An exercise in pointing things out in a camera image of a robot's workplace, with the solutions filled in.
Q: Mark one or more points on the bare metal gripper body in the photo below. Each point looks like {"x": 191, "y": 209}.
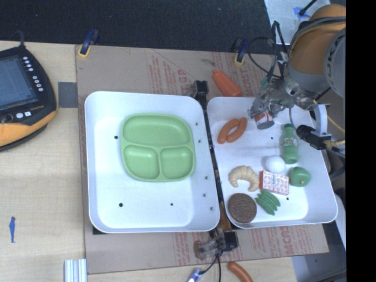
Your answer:
{"x": 280, "y": 92}

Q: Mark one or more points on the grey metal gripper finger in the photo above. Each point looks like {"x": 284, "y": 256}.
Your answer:
{"x": 277, "y": 109}
{"x": 258, "y": 107}

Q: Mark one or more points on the red and white can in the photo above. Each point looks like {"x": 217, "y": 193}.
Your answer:
{"x": 263, "y": 121}

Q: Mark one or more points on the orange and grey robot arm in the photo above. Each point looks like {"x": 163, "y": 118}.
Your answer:
{"x": 311, "y": 54}

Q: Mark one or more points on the orange linked sausages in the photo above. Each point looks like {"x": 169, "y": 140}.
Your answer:
{"x": 232, "y": 129}

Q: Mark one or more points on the green plastic bottle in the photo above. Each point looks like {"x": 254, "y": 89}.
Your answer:
{"x": 289, "y": 145}

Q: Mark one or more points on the orange squeeze bottle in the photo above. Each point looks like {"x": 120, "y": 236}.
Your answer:
{"x": 226, "y": 84}

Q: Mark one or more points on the white plastic tray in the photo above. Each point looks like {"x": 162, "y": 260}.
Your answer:
{"x": 252, "y": 151}
{"x": 141, "y": 204}

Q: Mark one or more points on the white egg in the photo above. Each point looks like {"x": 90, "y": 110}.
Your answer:
{"x": 275, "y": 164}

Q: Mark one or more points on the beige croissant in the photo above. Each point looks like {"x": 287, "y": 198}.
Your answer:
{"x": 243, "y": 173}

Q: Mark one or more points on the green bell pepper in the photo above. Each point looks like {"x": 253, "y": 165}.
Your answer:
{"x": 299, "y": 176}

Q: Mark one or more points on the red and white carton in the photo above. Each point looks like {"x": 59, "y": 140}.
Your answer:
{"x": 274, "y": 182}

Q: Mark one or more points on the green pea pods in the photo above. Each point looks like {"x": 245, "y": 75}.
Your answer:
{"x": 268, "y": 202}

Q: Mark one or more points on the brown round biscuit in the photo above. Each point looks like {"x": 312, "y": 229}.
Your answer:
{"x": 242, "y": 208}

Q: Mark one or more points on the green divided plate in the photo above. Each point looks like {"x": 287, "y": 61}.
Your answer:
{"x": 157, "y": 134}

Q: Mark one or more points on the brown cardboard board red print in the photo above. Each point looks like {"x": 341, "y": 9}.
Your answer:
{"x": 123, "y": 69}

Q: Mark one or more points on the orange single sausage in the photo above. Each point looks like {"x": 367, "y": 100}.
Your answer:
{"x": 239, "y": 271}

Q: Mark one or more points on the black cylinder on white bracket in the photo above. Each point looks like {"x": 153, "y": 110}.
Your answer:
{"x": 321, "y": 122}

